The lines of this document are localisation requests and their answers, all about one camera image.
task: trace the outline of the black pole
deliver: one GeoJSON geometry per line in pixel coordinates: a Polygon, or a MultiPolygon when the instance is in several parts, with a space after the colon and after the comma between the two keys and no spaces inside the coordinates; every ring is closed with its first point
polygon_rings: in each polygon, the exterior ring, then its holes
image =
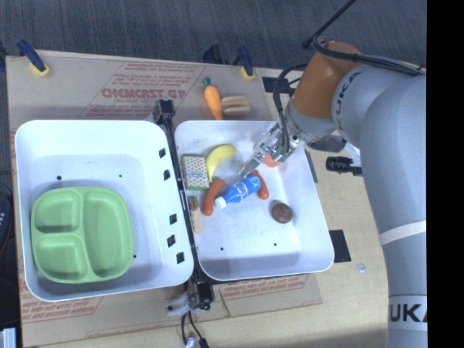
{"type": "Polygon", "coordinates": [[[331,25],[334,20],[336,20],[338,17],[340,17],[340,15],[345,11],[347,10],[356,0],[349,0],[337,13],[335,13],[335,15],[327,21],[326,24],[324,24],[321,28],[319,28],[319,30],[317,30],[308,40],[306,40],[304,43],[303,43],[303,47],[304,48],[308,48],[311,43],[312,43],[312,40],[314,39],[314,37],[316,37],[317,35],[320,35],[329,25],[331,25]]]}

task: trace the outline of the sponge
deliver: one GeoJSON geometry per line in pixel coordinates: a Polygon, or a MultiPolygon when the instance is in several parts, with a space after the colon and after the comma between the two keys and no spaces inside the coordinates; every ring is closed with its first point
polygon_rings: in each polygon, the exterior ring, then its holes
{"type": "Polygon", "coordinates": [[[206,169],[206,158],[198,154],[184,154],[181,157],[183,182],[186,189],[206,191],[210,184],[206,169]]]}

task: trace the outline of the sausage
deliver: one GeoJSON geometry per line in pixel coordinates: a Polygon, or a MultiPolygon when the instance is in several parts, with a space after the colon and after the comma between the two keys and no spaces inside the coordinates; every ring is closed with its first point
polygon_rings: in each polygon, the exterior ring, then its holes
{"type": "Polygon", "coordinates": [[[258,173],[258,170],[253,170],[250,174],[256,175],[260,179],[261,188],[257,192],[258,197],[263,200],[266,200],[267,198],[269,198],[268,186],[266,186],[266,183],[264,182],[264,179],[262,179],[262,176],[258,173]]]}
{"type": "Polygon", "coordinates": [[[206,191],[203,197],[202,213],[206,216],[212,214],[212,208],[215,203],[216,196],[225,187],[225,181],[223,179],[217,179],[211,183],[210,189],[206,191]]]}

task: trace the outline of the banana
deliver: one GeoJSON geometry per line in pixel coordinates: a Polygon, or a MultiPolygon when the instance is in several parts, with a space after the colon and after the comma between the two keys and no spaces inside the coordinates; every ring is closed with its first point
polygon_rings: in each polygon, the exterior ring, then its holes
{"type": "Polygon", "coordinates": [[[231,144],[221,144],[215,147],[208,157],[206,158],[206,170],[208,172],[208,180],[212,182],[212,174],[216,170],[216,167],[224,159],[234,156],[237,153],[237,148],[231,144]]]}

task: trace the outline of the green plate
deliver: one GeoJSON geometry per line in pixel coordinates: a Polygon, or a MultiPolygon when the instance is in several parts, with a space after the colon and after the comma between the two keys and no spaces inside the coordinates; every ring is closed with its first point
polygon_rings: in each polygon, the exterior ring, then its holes
{"type": "Polygon", "coordinates": [[[31,236],[37,268],[56,282],[110,280],[133,261],[128,208],[118,193],[106,188],[45,192],[33,205],[31,236]]]}

